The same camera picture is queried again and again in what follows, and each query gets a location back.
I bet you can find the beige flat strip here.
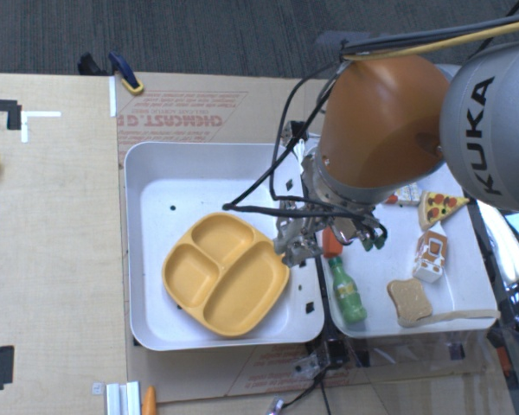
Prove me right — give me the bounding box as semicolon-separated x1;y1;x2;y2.
396;309;502;329

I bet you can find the brown cardboard board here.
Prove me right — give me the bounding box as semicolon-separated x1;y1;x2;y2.
115;72;505;404

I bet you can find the yellow divided plate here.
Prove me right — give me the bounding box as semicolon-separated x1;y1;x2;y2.
161;212;292;339

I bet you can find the brown bread slice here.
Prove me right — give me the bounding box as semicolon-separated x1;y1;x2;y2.
386;278;434;324

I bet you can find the black block with thin wires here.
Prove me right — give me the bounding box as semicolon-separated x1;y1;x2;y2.
324;339;348;369
284;120;309;143

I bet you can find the orange and white carton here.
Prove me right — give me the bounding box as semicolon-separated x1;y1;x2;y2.
412;220;449;284

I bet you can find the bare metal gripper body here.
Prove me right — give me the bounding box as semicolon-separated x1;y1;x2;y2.
278;188;382;246

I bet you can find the white plastic tray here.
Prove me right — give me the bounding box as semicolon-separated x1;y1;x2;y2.
316;175;501;340
124;141;326;352

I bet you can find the pizza slice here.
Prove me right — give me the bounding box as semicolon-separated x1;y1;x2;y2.
417;190;471;233

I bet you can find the green plastic bottle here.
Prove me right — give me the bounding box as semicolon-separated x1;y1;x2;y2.
327;255;368;324

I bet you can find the small white carton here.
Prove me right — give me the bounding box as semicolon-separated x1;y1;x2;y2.
384;182;423;208

